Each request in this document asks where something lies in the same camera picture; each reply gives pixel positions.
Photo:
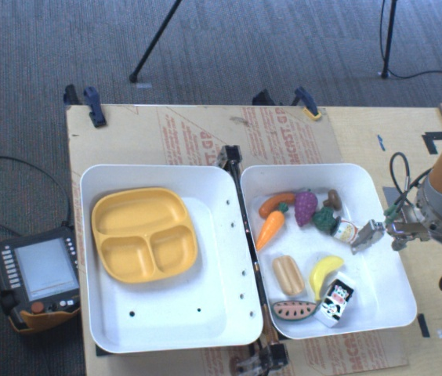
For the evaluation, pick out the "brown toy mushroom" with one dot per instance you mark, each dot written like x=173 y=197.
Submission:
x=334 y=200

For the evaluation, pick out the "green toy broccoli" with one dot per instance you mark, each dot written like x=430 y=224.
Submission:
x=324 y=219

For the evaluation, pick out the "tan toy hot dog bun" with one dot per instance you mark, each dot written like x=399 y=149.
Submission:
x=288 y=274

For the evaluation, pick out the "thin black and white rod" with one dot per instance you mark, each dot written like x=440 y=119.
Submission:
x=250 y=237

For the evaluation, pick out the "yellow banana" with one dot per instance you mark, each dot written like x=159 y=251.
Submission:
x=321 y=274

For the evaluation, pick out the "orange toy carrot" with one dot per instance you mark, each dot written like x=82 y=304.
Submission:
x=270 y=227

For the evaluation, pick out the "yellow divided plate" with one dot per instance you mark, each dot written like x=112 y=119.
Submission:
x=142 y=214

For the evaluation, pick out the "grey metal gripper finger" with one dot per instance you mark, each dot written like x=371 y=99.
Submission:
x=369 y=234
x=399 y=244

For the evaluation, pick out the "white cow print milk carton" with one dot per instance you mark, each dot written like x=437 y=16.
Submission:
x=336 y=300

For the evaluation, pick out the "purple toy grapes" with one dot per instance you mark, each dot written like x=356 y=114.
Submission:
x=305 y=208

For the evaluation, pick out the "black tripod leg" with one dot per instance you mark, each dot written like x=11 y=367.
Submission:
x=158 y=35
x=390 y=30

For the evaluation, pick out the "orange toy sausage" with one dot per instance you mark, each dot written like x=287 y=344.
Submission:
x=274 y=203

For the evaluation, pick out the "brown cardboard board red print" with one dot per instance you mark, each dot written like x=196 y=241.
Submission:
x=189 y=135

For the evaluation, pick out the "white plastic tray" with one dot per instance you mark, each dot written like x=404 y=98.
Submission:
x=377 y=280
x=174 y=319

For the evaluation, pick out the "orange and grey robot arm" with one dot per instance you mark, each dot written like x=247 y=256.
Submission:
x=438 y=178

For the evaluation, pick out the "toy watermelon slice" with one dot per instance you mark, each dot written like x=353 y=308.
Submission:
x=293 y=311

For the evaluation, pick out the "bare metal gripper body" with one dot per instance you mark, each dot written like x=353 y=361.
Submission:
x=411 y=227

